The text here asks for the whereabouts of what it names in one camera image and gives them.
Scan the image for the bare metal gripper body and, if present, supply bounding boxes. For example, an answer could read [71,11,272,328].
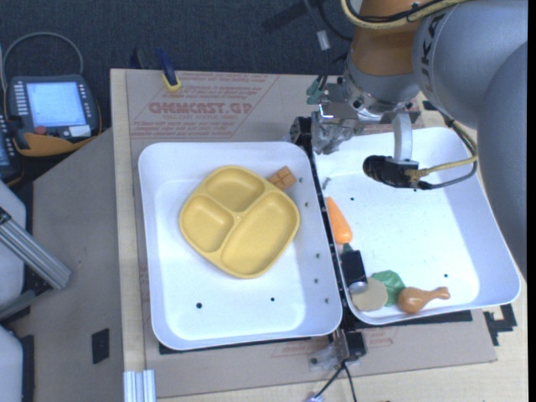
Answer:
[312,82,421,138]

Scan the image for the brown square biscuit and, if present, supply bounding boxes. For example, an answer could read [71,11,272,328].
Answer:
[266,165,298,192]

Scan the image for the thin black rod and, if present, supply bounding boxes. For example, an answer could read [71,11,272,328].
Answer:
[307,139,349,332]

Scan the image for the orange carrot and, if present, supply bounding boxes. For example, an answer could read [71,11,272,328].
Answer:
[325,195,355,254]

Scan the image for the yellow divided plate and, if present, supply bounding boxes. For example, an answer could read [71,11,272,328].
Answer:
[178,164,302,280]

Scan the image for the brown cardboard board red print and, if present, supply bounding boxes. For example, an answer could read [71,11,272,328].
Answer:
[125,70,499,399]

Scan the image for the white plastic tray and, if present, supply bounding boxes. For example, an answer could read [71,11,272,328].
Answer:
[137,141,344,352]
[312,126,523,327]

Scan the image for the green lettuce leaf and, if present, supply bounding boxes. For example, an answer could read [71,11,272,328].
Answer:
[371,269,407,308]

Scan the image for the beige round biscuit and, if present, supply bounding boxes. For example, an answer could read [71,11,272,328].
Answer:
[350,277,389,312]

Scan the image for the brown chicken drumstick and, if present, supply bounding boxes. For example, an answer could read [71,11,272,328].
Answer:
[397,286,451,314]

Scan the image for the black block with thin wires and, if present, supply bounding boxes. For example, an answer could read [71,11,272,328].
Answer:
[290,116,315,146]
[344,331,368,360]

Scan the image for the black cylinder on white bracket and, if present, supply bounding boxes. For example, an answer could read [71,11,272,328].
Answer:
[362,113,421,188]

